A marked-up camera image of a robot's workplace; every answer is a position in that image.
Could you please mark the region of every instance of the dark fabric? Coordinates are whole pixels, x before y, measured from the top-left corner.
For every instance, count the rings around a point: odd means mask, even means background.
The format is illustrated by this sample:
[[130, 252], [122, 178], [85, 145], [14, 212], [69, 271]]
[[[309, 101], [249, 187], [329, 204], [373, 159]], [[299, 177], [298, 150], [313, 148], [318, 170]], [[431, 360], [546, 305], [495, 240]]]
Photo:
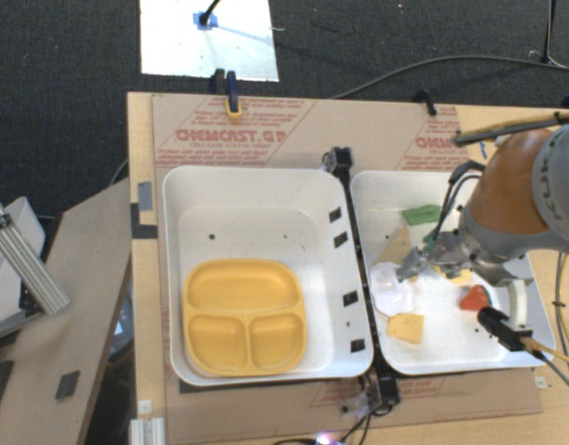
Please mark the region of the dark fabric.
[[[431, 57], [540, 51], [549, 0], [269, 0], [281, 81], [243, 95], [328, 97]], [[552, 55], [569, 65], [569, 0]], [[0, 0], [0, 198], [56, 214], [103, 189], [127, 156], [128, 91], [206, 92], [208, 82], [145, 76], [139, 0]], [[356, 97], [558, 106], [569, 74], [499, 62], [426, 66]]]

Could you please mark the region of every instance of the cardboard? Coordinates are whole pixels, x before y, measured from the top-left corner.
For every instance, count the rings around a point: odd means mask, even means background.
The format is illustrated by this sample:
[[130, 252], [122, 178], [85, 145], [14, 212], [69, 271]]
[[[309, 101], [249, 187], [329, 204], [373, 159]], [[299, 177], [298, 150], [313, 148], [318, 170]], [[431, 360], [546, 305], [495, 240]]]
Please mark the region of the cardboard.
[[[229, 121], [223, 97], [152, 95], [150, 108], [138, 121], [138, 137], [150, 140], [146, 131], [153, 131], [154, 146], [145, 149], [145, 161], [137, 160], [145, 165], [131, 166], [131, 170], [139, 174], [133, 186], [151, 183], [156, 187], [153, 214], [158, 221], [161, 331], [165, 350], [163, 412], [171, 445], [345, 430], [353, 425], [353, 420], [341, 414], [340, 404], [360, 393], [356, 379], [224, 389], [192, 389], [180, 383], [169, 362], [168, 295], [163, 287], [166, 267], [160, 190], [171, 168], [202, 164], [317, 169], [322, 155], [333, 146], [351, 146], [353, 173], [450, 171], [469, 157], [465, 149], [449, 143], [459, 129], [453, 106], [439, 106], [438, 115], [433, 118], [424, 106], [417, 104], [241, 99], [243, 118]], [[145, 215], [150, 222], [151, 213]], [[406, 378], [400, 380], [399, 387], [401, 404], [388, 417], [373, 420], [373, 427], [542, 410], [529, 370]]]

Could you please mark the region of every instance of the yellow sponge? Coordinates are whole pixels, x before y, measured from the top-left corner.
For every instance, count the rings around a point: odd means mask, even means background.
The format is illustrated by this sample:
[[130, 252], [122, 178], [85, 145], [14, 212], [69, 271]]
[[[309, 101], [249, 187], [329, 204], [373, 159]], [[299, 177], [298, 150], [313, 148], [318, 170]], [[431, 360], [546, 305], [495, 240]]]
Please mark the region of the yellow sponge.
[[387, 335], [418, 345], [423, 337], [424, 317], [414, 313], [400, 313], [387, 322]]

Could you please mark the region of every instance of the yellow plate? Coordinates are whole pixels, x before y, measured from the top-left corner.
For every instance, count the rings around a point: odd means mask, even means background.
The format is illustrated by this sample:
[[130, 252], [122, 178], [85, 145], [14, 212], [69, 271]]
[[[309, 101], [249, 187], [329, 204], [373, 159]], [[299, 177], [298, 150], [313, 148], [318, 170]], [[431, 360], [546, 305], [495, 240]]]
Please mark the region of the yellow plate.
[[299, 281], [285, 265], [227, 259], [197, 265], [183, 288], [183, 330], [192, 359], [215, 375], [276, 375], [305, 354]]

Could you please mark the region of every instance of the white tray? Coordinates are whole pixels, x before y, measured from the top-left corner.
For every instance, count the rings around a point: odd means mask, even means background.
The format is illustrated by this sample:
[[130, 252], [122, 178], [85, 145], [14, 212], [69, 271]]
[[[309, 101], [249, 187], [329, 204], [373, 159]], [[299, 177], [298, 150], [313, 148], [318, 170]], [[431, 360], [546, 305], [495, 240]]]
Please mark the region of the white tray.
[[[171, 362], [195, 386], [361, 375], [373, 359], [342, 185], [317, 170], [183, 166], [163, 183], [170, 297]], [[331, 221], [331, 212], [341, 216]], [[335, 247], [335, 238], [348, 240]], [[182, 293], [188, 273], [215, 259], [279, 261], [297, 276], [305, 300], [308, 343], [284, 374], [223, 377], [200, 371], [183, 337]], [[357, 292], [345, 307], [343, 296]], [[351, 352], [362, 340], [364, 349]]]
[[[426, 204], [441, 205], [448, 187], [448, 173], [362, 172], [352, 183], [352, 195], [360, 230], [367, 272], [394, 235], [405, 226], [401, 212]], [[464, 184], [456, 206], [465, 204], [475, 182]], [[454, 210], [443, 229], [457, 227]], [[422, 246], [423, 235], [434, 224], [410, 229], [413, 245]], [[533, 278], [529, 260], [511, 261], [506, 268], [514, 275]], [[484, 285], [495, 308], [509, 314], [509, 297], [504, 288], [492, 288], [477, 275], [469, 285]], [[475, 313], [458, 307], [463, 290], [428, 269], [415, 285], [415, 313], [424, 315], [420, 345], [411, 345], [386, 334], [387, 317], [375, 311], [384, 357], [406, 375], [454, 373], [483, 369], [535, 367], [544, 363], [526, 352], [509, 352], [476, 321]], [[554, 337], [536, 282], [527, 287], [527, 321], [534, 338], [553, 348]]]

